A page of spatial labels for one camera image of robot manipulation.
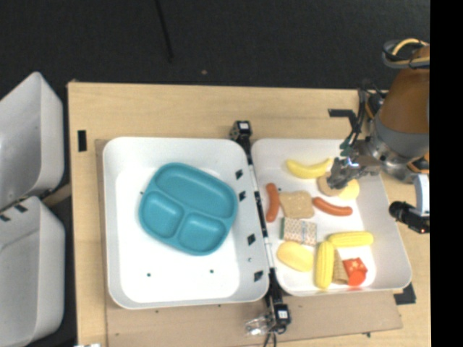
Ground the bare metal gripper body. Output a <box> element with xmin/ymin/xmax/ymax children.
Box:
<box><xmin>355</xmin><ymin>141</ymin><xmax>420</xmax><ymax>184</ymax></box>

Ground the brown round biscuit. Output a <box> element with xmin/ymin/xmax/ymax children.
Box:
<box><xmin>317</xmin><ymin>174</ymin><xmax>343</xmax><ymax>197</ymax></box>

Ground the pale yellow round chip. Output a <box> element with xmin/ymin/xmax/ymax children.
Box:
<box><xmin>337</xmin><ymin>178</ymin><xmax>361</xmax><ymax>202</ymax></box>

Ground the orange sausage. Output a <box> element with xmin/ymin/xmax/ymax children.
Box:
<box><xmin>311</xmin><ymin>196</ymin><xmax>354</xmax><ymax>218</ymax></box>
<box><xmin>265</xmin><ymin>182</ymin><xmax>281</xmax><ymax>224</ymax></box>

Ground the yellow banana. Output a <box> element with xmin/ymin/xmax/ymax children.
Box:
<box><xmin>285</xmin><ymin>157</ymin><xmax>334</xmax><ymax>180</ymax></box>

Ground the brown bread slice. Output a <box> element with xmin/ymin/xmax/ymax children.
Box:
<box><xmin>278</xmin><ymin>190</ymin><xmax>315</xmax><ymax>220</ymax></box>

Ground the yellow corn cob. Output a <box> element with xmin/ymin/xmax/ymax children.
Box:
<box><xmin>313</xmin><ymin>240</ymin><xmax>336</xmax><ymax>290</ymax></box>
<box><xmin>326</xmin><ymin>231</ymin><xmax>375</xmax><ymax>249</ymax></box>

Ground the pale patterned packet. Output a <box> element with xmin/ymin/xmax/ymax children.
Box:
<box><xmin>279</xmin><ymin>217</ymin><xmax>318</xmax><ymax>247</ymax></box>

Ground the white plastic tray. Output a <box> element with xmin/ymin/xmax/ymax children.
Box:
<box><xmin>250</xmin><ymin>137</ymin><xmax>414</xmax><ymax>298</ymax></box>
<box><xmin>102</xmin><ymin>136</ymin><xmax>271</xmax><ymax>310</ymax></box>

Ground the thin black and white rod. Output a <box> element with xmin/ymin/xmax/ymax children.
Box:
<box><xmin>239</xmin><ymin>135</ymin><xmax>284</xmax><ymax>307</ymax></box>

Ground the yellow potato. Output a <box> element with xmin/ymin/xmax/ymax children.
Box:
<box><xmin>276</xmin><ymin>240</ymin><xmax>315</xmax><ymax>273</ymax></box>

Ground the tan ice cream cone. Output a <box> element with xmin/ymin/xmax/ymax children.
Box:
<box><xmin>332</xmin><ymin>248</ymin><xmax>350</xmax><ymax>286</ymax></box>

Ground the red fries carton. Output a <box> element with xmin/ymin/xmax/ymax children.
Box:
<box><xmin>341</xmin><ymin>256</ymin><xmax>369</xmax><ymax>287</ymax></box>

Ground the blue divided plate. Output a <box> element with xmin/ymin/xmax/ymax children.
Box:
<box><xmin>137</xmin><ymin>161</ymin><xmax>240</xmax><ymax>257</ymax></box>

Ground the black cylinder on white bracket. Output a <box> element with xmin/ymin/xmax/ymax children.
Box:
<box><xmin>388</xmin><ymin>173</ymin><xmax>430</xmax><ymax>234</ymax></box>

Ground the black block with thin wires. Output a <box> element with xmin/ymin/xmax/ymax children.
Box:
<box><xmin>270</xmin><ymin>303</ymin><xmax>292</xmax><ymax>327</ymax></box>
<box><xmin>229</xmin><ymin>120</ymin><xmax>252</xmax><ymax>141</ymax></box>

